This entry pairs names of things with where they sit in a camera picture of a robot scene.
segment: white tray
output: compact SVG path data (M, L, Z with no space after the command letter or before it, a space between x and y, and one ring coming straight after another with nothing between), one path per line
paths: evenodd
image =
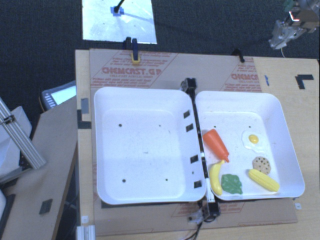
M279 100L268 93L202 91L196 96L202 134L216 129L229 151L229 163L221 166L224 174L237 175L243 194L223 191L222 200L295 198L303 194L305 183ZM265 138L264 153L245 147L243 133ZM220 160L204 144L208 169ZM265 157L271 165L269 176L280 184L278 192L270 192L248 176L255 157Z
M206 184L187 94L104 87L94 95L94 113L97 192L104 202L194 202L203 198Z

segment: orange toy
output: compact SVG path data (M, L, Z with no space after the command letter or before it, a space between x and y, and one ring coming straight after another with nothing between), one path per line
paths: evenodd
M204 142L209 146L210 149L212 149L219 159L225 160L229 163L229 152L215 129L208 131L202 137Z

